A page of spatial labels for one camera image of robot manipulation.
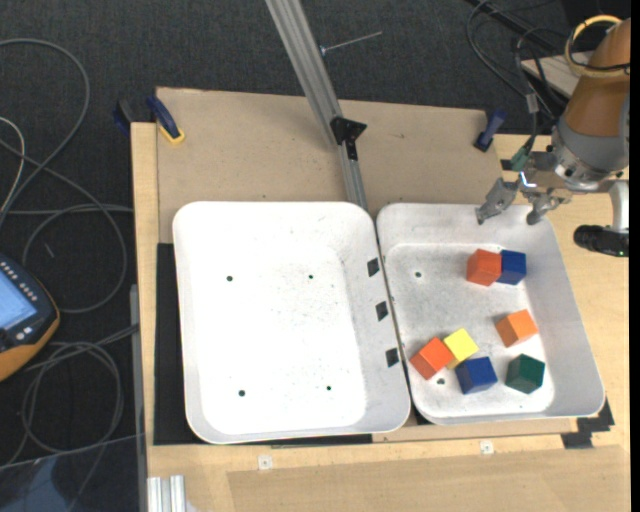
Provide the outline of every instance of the green cube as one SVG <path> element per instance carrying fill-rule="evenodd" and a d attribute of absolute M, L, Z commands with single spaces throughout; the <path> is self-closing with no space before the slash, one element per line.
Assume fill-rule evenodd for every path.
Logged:
<path fill-rule="evenodd" d="M 522 393 L 532 393 L 542 386 L 545 364 L 521 354 L 509 363 L 505 384 Z"/>

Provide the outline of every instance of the blue cube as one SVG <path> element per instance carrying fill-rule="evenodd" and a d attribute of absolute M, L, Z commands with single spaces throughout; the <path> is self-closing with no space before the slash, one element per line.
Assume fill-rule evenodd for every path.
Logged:
<path fill-rule="evenodd" d="M 497 283 L 518 284 L 527 275 L 527 255 L 523 252 L 502 250 L 502 273 Z"/>
<path fill-rule="evenodd" d="M 498 376 L 488 357 L 463 361 L 456 366 L 456 375 L 465 395 L 484 391 L 498 382 Z"/>

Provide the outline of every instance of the cube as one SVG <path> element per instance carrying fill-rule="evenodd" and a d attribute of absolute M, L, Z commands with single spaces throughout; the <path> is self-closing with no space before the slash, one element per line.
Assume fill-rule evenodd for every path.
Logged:
<path fill-rule="evenodd" d="M 484 391 L 498 382 L 498 376 L 488 357 L 463 361 L 456 367 L 456 376 L 465 395 Z"/>
<path fill-rule="evenodd" d="M 451 350 L 440 338 L 431 338 L 411 359 L 411 364 L 425 379 L 430 379 L 453 360 Z"/>
<path fill-rule="evenodd" d="M 502 274 L 502 256 L 495 252 L 477 249 L 467 260 L 467 281 L 490 286 Z"/>
<path fill-rule="evenodd" d="M 496 323 L 496 329 L 506 347 L 522 343 L 538 334 L 538 326 L 526 309 L 505 316 Z"/>
<path fill-rule="evenodd" d="M 545 364 L 533 357 L 520 354 L 509 363 L 505 384 L 522 393 L 530 394 L 542 386 Z"/>
<path fill-rule="evenodd" d="M 453 360 L 447 364 L 450 370 L 458 366 L 478 351 L 478 345 L 469 336 L 466 329 L 458 329 L 444 339 L 444 344 L 451 350 Z"/>
<path fill-rule="evenodd" d="M 527 275 L 527 255 L 523 252 L 507 251 L 500 252 L 502 256 L 502 272 L 497 279 L 498 283 L 516 285 Z"/>

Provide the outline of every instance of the white tray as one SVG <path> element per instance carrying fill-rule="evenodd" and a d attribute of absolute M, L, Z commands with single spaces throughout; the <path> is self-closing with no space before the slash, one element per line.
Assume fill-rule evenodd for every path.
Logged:
<path fill-rule="evenodd" d="M 406 359 L 432 337 L 464 327 L 489 356 L 499 382 L 462 394 L 453 370 L 425 380 L 409 363 L 413 402 L 429 421 L 458 424 L 561 416 L 589 416 L 604 389 L 551 224 L 529 226 L 530 208 L 512 206 L 482 226 L 473 205 L 393 204 L 377 219 L 398 333 Z M 478 248 L 527 255 L 518 285 L 490 287 L 466 280 L 466 262 Z M 495 321 L 527 308 L 539 334 L 506 348 Z M 527 395 L 504 385 L 507 365 L 525 353 L 546 363 L 540 389 Z"/>
<path fill-rule="evenodd" d="M 177 213 L 173 231 L 196 435 L 226 444 L 388 432 L 406 421 L 411 402 L 364 210 L 198 202 Z"/>

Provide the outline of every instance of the black floor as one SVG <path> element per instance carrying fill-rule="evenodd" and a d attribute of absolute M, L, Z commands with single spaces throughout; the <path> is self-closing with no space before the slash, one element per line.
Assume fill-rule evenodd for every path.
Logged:
<path fill-rule="evenodd" d="M 531 120 L 511 51 L 518 35 L 486 15 L 471 32 L 481 51 L 495 61 L 510 85 L 490 71 L 472 51 L 466 23 L 473 12 L 467 0 L 305 0 L 320 44 L 382 31 L 366 42 L 330 52 L 326 64 L 342 99 L 481 109 L 507 112 L 505 133 L 528 133 Z M 606 8 L 605 0 L 590 8 Z M 546 48 L 560 53 L 571 26 L 560 0 L 496 1 L 518 16 Z M 44 43 L 13 41 L 33 38 Z M 72 59 L 86 69 L 91 92 L 86 116 L 71 141 L 49 167 L 84 187 L 103 204 L 132 206 L 129 141 L 115 126 L 112 111 L 126 99 L 135 119 L 148 120 L 144 99 L 156 86 L 192 87 L 300 95 L 301 88 L 262 1 L 194 0 L 4 0 L 0 2 L 0 116 L 22 130 L 26 154 L 38 162 L 65 139 L 82 112 L 85 89 Z M 19 140 L 0 122 L 0 138 Z M 0 204 L 9 192 L 19 159 L 0 147 Z M 36 170 L 28 164 L 21 183 Z M 40 171 L 12 210 L 59 210 L 91 202 L 47 171 Z M 12 213 L 0 220 L 0 252 L 23 261 L 66 311 L 55 341 L 103 339 L 130 325 L 129 291 L 136 282 L 134 230 L 130 212 L 113 212 L 120 233 L 100 212 L 55 218 Z M 119 236 L 125 243 L 124 265 Z M 113 297 L 98 308 L 91 306 Z M 88 312 L 74 313 L 89 307 Z M 53 353 L 48 347 L 34 362 Z M 130 338 L 106 349 L 118 374 L 94 355 L 78 355 L 51 369 L 36 396 L 28 424 L 37 439 L 66 450 L 95 442 L 110 431 L 123 387 L 124 409 L 112 439 L 135 433 Z M 29 460 L 51 450 L 27 439 L 21 411 L 30 410 L 26 392 L 38 375 L 23 371 L 0 383 L 0 466 Z"/>

